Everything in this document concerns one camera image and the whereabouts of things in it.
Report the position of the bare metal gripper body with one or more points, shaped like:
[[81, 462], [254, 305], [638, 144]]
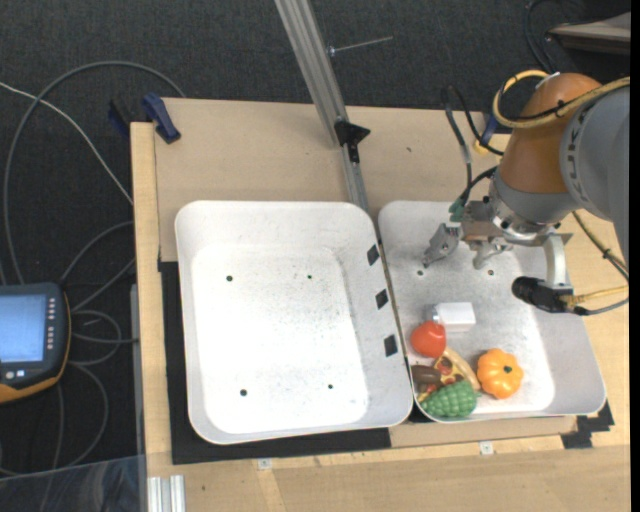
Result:
[[482, 225]]

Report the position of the brown cardboard board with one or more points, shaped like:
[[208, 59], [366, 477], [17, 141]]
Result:
[[260, 160]]

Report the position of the green grapes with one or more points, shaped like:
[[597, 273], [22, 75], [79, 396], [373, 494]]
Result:
[[451, 400]]

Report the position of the pizza slice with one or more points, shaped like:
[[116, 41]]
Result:
[[457, 367]]

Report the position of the orange pumpkin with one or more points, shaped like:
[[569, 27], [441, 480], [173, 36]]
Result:
[[499, 373]]

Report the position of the red tomato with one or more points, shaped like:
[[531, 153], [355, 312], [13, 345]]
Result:
[[428, 339]]

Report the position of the white plastic tray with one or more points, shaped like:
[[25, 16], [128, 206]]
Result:
[[505, 300], [275, 330]]

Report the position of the brown sausage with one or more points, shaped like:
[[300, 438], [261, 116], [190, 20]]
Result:
[[425, 374]]

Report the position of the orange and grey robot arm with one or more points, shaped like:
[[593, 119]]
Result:
[[540, 160]]

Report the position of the white carton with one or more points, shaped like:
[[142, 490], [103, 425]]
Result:
[[457, 316]]

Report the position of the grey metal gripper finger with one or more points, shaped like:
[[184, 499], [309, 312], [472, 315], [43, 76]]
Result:
[[440, 245], [484, 254]]

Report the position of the black cylinder on white bracket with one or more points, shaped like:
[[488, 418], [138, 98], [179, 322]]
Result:
[[542, 294]]

